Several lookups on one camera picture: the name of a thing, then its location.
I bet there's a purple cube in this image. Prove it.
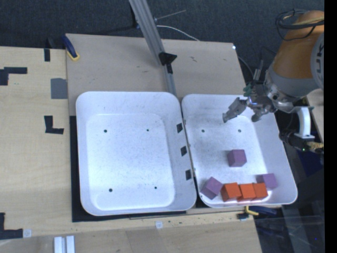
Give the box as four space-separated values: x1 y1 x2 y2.
227 149 247 168
255 172 279 190
200 176 224 201

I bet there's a black cylinder on white bracket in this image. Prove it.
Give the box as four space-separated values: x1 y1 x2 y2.
279 106 324 153

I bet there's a pale wood board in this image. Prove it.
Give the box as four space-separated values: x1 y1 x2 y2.
65 33 264 221

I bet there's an orange cube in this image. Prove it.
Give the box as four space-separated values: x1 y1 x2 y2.
237 183 257 201
252 182 269 200
220 182 243 203

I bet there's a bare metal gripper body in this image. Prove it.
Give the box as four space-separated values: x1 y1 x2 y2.
246 84 296 115

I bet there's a white plastic tray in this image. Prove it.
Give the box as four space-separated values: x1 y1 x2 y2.
75 91 198 217
181 93 299 209

